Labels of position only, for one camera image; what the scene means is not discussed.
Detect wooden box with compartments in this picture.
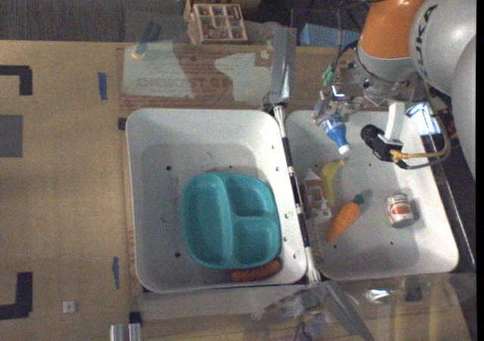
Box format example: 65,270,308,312
186,2,250,45

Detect black cylinder on white bracket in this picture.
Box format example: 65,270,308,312
360,101,407,163

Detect white and red can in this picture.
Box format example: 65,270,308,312
386,192,415,228

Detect white and brown carton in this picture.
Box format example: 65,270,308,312
302,169,334,220

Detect brown sausage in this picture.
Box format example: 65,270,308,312
230,259,283,284

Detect yellow banana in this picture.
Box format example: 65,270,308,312
318,158,346,208

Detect blue and white bottle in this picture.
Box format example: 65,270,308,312
321,114,353,157

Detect white plastic tray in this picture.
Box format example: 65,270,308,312
125,107,309,294
284,109,461,282

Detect orange carrot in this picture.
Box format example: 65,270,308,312
325,194,365,243

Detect teal divided plate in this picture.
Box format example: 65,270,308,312
180,172,284,271

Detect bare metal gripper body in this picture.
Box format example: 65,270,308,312
321,66,383,107

